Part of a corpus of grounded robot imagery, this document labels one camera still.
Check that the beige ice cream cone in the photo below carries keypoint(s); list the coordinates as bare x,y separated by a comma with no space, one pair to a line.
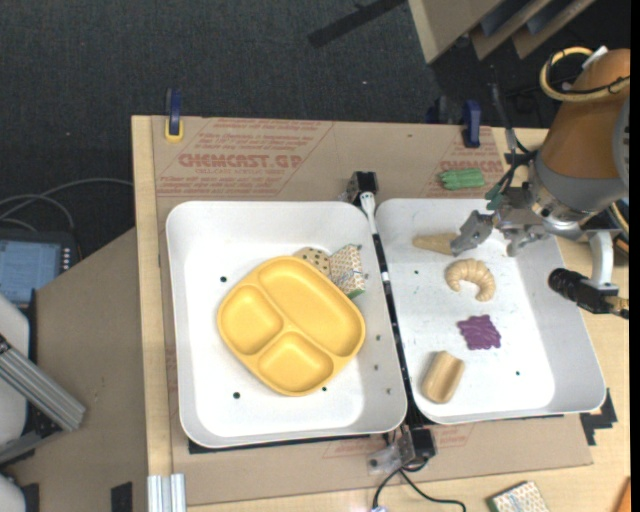
432,243

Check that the brown cardboard board red print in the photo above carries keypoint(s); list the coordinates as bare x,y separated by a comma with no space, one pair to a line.
240,160

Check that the orange flat object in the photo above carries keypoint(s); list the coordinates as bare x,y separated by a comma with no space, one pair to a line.
624,497

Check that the thin black and white rod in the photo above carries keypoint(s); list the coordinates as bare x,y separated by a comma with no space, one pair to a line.
382,265

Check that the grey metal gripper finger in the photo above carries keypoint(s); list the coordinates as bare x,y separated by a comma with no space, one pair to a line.
471,234
522,241

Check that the patterned beige and green carton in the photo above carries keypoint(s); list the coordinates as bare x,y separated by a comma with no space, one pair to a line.
347,270

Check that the beige bread roll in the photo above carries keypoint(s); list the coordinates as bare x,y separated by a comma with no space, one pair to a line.
442,377

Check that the purple grapes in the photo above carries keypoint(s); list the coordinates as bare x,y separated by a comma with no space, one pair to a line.
479,332

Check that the white plastic tray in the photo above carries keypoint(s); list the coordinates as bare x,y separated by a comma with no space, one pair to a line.
540,330
210,320

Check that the beige dotted packet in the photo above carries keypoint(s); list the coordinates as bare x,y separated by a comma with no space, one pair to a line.
312,256

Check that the beige patterned packet green edge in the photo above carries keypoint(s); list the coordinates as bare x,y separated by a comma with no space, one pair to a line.
520,499

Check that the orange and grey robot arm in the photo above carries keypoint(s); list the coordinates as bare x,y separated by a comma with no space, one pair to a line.
585,135

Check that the beige croissant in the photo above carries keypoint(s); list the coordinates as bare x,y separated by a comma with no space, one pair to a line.
472,275

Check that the green asparagus bundle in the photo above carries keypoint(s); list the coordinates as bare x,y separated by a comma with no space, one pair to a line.
461,179

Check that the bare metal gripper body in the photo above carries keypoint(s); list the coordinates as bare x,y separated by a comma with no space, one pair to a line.
522,217

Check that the yellow divided plate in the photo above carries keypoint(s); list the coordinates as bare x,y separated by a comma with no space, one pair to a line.
290,325

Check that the black cylinder on white bracket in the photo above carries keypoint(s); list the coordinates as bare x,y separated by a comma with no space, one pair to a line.
575,287

